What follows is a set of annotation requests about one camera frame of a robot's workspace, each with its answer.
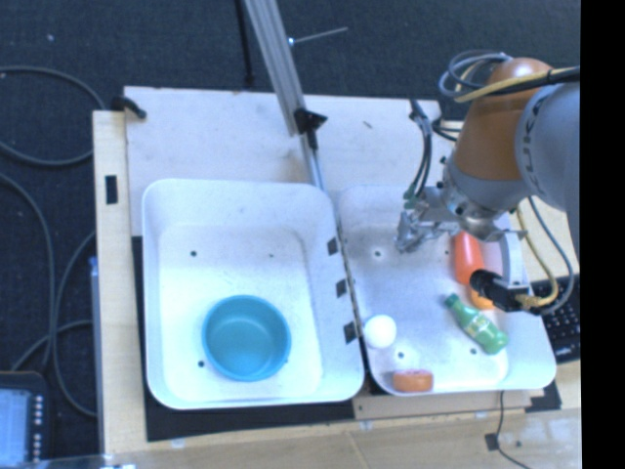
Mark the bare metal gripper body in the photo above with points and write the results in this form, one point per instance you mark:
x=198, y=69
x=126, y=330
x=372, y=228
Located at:
x=454, y=210

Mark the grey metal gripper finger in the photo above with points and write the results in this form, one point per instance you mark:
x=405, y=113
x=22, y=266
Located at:
x=405, y=235
x=426, y=235

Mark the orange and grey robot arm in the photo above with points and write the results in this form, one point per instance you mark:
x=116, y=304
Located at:
x=493, y=130

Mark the orange carrot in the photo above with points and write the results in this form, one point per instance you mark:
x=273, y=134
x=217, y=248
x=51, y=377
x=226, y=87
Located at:
x=466, y=257

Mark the white plastic tray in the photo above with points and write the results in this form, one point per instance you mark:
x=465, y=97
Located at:
x=234, y=242
x=420, y=291

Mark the orange round thing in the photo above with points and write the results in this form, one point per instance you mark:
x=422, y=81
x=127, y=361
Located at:
x=481, y=302

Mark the white ball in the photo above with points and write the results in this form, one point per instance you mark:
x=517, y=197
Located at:
x=380, y=330

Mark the green bottle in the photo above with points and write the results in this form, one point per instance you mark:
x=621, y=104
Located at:
x=476, y=326

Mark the orange doughnut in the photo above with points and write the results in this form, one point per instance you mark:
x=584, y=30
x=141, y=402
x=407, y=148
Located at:
x=413, y=381

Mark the black keyboard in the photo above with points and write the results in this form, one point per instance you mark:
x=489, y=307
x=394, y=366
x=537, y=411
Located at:
x=564, y=320

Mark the blue bowl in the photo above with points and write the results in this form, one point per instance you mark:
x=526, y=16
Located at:
x=246, y=337

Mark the pale wood board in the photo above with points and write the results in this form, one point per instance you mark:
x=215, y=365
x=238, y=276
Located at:
x=114, y=281

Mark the black cylinder on white bracket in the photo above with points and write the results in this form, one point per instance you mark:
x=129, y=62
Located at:
x=505, y=291

